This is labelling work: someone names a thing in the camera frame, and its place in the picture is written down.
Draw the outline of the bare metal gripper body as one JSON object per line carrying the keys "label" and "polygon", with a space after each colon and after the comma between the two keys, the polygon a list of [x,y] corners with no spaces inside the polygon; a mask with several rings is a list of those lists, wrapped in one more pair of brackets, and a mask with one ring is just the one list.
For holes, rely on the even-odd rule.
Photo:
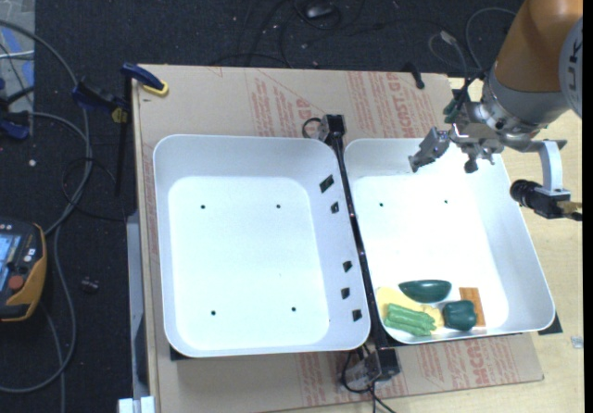
{"label": "bare metal gripper body", "polygon": [[459,98],[448,104],[448,123],[449,139],[475,165],[479,159],[492,161],[505,149],[538,151],[542,143],[536,136],[550,123],[550,103],[543,98]]}

